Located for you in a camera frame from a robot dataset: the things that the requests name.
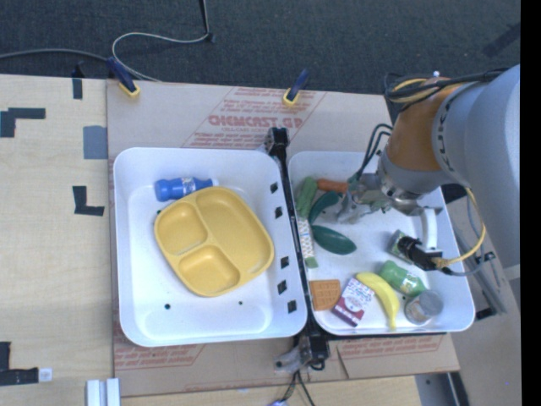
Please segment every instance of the cardboard sheet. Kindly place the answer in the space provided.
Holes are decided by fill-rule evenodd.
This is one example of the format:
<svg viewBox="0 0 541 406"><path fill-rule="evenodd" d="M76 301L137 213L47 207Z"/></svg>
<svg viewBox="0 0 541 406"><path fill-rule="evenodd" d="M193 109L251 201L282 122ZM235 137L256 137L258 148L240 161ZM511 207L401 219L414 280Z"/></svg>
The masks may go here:
<svg viewBox="0 0 541 406"><path fill-rule="evenodd" d="M112 164L129 147L255 149L271 127L288 128L289 157L300 151L363 151L372 128L389 123L382 96L303 91L297 106L283 90L138 82L137 98L107 84L107 134L113 285L115 266ZM113 289L113 302L117 302ZM288 384L273 358L291 339L142 348L114 321L114 368L123 396ZM458 370L449 334L332 341L323 371L309 381L340 381Z"/></svg>

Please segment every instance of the banana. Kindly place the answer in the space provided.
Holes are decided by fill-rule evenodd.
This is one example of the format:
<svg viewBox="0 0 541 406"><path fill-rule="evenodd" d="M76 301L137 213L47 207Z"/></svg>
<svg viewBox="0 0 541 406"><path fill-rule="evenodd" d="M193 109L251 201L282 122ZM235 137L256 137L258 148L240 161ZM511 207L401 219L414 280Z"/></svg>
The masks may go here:
<svg viewBox="0 0 541 406"><path fill-rule="evenodd" d="M355 276L362 284L374 290L374 293L383 304L391 330L396 329L396 315L400 309L400 301L391 285L373 272L360 272Z"/></svg>

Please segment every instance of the blue clamp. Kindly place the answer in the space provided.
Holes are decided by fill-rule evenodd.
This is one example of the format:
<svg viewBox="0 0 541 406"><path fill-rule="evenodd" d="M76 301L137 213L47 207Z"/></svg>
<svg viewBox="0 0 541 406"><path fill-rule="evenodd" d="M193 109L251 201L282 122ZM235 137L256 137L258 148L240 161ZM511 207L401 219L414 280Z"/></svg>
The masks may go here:
<svg viewBox="0 0 541 406"><path fill-rule="evenodd" d="M308 84L309 72L307 69L303 69L303 72L298 76L297 80L293 85L286 90L283 98L281 99L282 103L287 106L292 106L297 102L298 93L306 87Z"/></svg>
<svg viewBox="0 0 541 406"><path fill-rule="evenodd" d="M107 67L118 78L118 81L120 81L118 85L128 96L136 97L141 92L141 89L134 83L125 67L115 58L107 59Z"/></svg>

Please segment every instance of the green bottle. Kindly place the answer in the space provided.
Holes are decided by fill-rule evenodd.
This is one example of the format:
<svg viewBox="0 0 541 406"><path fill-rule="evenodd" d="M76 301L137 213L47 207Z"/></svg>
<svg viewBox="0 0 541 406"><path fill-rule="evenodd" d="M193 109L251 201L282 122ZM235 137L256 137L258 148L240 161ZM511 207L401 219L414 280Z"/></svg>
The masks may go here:
<svg viewBox="0 0 541 406"><path fill-rule="evenodd" d="M394 289L406 296L417 296L426 287L423 280L407 269L399 267L394 261L386 261L380 270L380 277L386 280Z"/></svg>

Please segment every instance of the yellow plate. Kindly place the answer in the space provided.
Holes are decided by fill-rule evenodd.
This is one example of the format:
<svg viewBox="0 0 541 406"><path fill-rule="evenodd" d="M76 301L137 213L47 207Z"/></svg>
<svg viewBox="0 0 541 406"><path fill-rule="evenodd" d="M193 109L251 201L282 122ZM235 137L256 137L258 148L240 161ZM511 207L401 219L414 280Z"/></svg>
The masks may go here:
<svg viewBox="0 0 541 406"><path fill-rule="evenodd" d="M274 245L259 218L225 187L195 191L166 207L154 235L177 276L201 296L242 286L274 259Z"/></svg>

